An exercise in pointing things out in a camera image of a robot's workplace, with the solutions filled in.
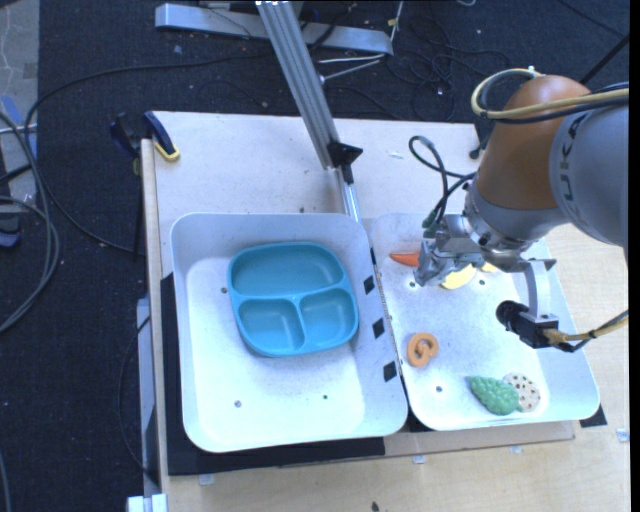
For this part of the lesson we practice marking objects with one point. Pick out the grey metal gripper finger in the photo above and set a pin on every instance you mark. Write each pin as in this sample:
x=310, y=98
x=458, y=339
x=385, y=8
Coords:
x=421, y=270
x=442, y=269

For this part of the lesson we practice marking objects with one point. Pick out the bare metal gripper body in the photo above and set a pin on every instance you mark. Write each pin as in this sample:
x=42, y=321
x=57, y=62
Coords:
x=472, y=246

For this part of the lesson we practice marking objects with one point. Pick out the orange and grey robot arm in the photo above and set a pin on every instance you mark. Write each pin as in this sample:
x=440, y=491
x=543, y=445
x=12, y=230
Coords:
x=530, y=150

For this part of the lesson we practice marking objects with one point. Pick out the orange carrot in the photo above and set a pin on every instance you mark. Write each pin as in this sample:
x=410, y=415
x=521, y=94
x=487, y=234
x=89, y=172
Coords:
x=406, y=258

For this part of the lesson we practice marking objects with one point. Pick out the yellow banana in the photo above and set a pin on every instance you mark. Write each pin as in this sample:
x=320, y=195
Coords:
x=457, y=281

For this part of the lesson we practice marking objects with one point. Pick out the white plastic tray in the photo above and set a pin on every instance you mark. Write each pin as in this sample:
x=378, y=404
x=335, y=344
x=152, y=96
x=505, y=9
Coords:
x=475, y=320
x=280, y=395

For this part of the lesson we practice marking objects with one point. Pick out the orange pretzel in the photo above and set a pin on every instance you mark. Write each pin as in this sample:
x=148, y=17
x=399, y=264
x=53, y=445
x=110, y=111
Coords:
x=422, y=350

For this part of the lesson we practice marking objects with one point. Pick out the thin black and white rod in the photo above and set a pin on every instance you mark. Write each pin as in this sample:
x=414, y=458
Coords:
x=352, y=200

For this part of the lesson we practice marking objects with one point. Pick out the blue divided plate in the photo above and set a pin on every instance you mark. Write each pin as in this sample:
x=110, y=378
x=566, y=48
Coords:
x=292, y=295

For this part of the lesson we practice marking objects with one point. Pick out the green grapes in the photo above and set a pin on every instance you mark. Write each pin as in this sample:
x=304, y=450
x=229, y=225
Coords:
x=492, y=395

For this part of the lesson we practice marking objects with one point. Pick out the black block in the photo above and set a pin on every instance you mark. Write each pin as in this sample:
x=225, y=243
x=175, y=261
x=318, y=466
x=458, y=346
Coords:
x=345, y=151

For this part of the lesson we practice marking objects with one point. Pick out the beige chocolate chip biscuit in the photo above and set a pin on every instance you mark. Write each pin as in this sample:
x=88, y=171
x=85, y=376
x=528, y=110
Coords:
x=527, y=392

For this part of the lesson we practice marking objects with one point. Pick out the pale wood board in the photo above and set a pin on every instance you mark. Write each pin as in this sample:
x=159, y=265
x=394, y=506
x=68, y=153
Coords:
x=250, y=165

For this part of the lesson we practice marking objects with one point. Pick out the black cylinder on white bracket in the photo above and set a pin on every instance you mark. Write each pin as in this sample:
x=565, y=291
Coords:
x=525, y=322

